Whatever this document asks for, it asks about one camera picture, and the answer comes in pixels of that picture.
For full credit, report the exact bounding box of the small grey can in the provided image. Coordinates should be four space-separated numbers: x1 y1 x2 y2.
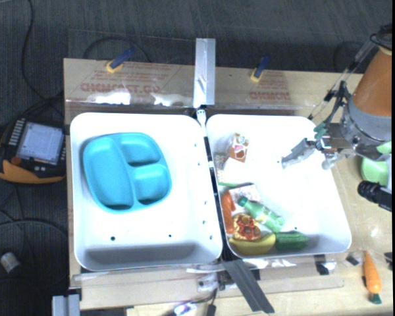
0 251 22 274

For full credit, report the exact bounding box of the white plastic tray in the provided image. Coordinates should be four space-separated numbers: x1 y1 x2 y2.
205 113 353 260
69 111 224 273

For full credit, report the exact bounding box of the pink and white packet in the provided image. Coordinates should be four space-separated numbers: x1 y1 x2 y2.
228 182 263 207

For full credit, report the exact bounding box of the orange carrot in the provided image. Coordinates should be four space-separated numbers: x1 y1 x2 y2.
217 181 240 235
362 250 383 305

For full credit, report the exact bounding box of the blue divided plate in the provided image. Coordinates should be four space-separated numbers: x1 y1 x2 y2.
82 132 173 215

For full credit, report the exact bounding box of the green toy vegetable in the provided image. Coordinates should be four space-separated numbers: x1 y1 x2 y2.
275 230 311 251

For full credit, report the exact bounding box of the green plastic bottle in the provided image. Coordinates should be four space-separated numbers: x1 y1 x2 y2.
236 196 286 234

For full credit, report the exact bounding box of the yellow banana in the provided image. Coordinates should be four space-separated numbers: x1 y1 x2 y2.
228 231 277 257

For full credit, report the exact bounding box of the clear speckled packet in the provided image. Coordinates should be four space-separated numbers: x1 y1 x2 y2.
213 153 232 184

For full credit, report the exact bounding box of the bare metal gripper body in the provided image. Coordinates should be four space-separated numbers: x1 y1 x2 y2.
315 122 388 159

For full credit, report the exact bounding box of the pizza slice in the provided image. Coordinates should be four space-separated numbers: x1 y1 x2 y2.
232 213 263 242

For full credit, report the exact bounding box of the brown cardboard board red print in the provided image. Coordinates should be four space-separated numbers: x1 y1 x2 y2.
63 57 393 312

